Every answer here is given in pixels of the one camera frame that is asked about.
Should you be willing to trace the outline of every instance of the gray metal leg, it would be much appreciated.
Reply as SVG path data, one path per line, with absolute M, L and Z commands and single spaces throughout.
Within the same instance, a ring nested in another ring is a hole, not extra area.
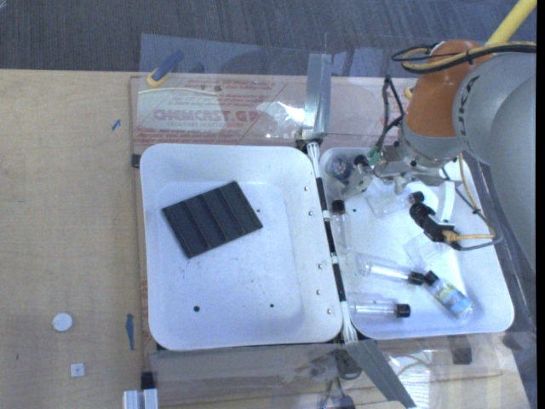
M 388 401 L 399 401 L 405 407 L 416 407 L 409 393 L 387 363 L 372 339 L 349 343 L 344 349 L 364 370 Z

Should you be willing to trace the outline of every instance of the blue and yellow object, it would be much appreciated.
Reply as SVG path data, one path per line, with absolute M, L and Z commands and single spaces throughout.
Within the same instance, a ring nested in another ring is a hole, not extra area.
M 147 84 L 153 88 L 157 88 L 166 80 L 169 73 L 175 69 L 182 59 L 184 59 L 184 52 L 176 50 L 160 66 L 147 75 Z

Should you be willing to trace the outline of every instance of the table top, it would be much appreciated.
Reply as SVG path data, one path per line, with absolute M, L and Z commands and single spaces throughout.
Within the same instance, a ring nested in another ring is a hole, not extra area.
M 140 387 L 131 76 L 0 70 L 0 395 L 6 407 L 120 407 L 123 392 Z M 52 326 L 60 312 L 73 318 L 68 331 Z M 497 397 L 487 393 L 488 407 L 524 405 L 513 356 L 500 343 L 497 349 L 497 374 L 468 377 L 465 384 L 446 380 L 448 401 L 485 386 L 501 390 Z M 79 363 L 85 375 L 71 377 L 71 365 Z M 366 403 L 399 407 L 380 397 L 361 400 Z

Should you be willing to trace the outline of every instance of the white circle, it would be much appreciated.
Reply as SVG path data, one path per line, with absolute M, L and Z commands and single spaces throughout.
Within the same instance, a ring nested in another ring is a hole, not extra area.
M 61 312 L 57 314 L 51 324 L 56 331 L 67 331 L 72 327 L 72 317 L 66 312 Z

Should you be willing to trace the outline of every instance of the white tray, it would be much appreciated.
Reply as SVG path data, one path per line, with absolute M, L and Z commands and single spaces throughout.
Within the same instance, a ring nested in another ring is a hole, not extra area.
M 330 157 L 339 153 L 355 157 L 366 152 L 364 149 L 332 148 L 321 157 L 320 165 L 323 170 Z M 457 164 L 450 163 L 446 168 L 449 169 L 451 178 L 459 177 Z M 473 195 L 477 196 L 467 166 L 465 172 Z M 329 187 L 330 181 L 326 174 L 324 183 L 326 189 L 332 189 Z M 422 191 L 426 197 L 425 203 L 437 210 L 439 198 L 436 187 L 426 187 L 420 182 L 415 182 L 408 188 L 411 192 Z M 422 230 L 410 218 L 408 205 L 405 210 L 377 218 L 367 201 L 368 197 L 377 195 L 393 197 L 393 185 L 387 186 L 375 179 L 365 193 L 346 202 L 352 224 L 353 248 L 369 255 L 409 264 L 404 245 L 416 236 L 423 235 Z M 457 196 L 450 221 L 456 225 L 456 231 L 459 233 L 487 233 L 486 225 L 473 215 Z M 426 292 L 423 286 L 401 285 L 387 280 L 362 277 L 351 261 L 342 259 L 341 273 L 347 293 L 379 294 L 401 303 L 408 303 L 411 307 L 409 318 L 370 320 L 360 316 L 353 319 L 354 326 L 367 337 L 396 339 L 505 331 L 512 324 L 513 303 L 494 247 L 475 251 L 454 251 L 449 248 L 447 252 L 424 263 L 427 269 L 432 269 L 438 276 L 448 279 L 471 298 L 473 313 L 466 320 L 459 320 L 451 315 Z
M 341 309 L 307 156 L 288 147 L 158 144 L 140 166 L 158 343 L 194 350 L 335 337 Z M 188 259 L 161 209 L 230 181 L 263 228 Z

